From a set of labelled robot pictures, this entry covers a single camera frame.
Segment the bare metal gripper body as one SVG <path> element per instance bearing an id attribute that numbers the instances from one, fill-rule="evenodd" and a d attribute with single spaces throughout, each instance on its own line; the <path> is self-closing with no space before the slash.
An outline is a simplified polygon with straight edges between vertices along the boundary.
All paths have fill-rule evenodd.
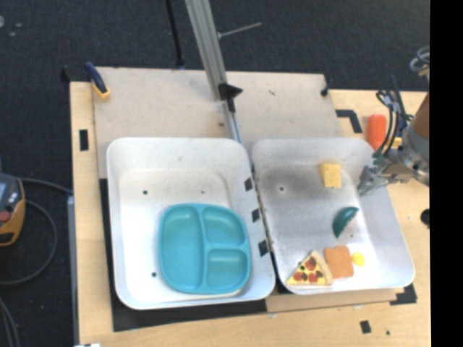
<path id="1" fill-rule="evenodd" d="M 421 154 L 405 149 L 393 149 L 375 159 L 375 172 L 387 184 L 407 183 L 414 179 L 429 187 L 429 161 Z"/>

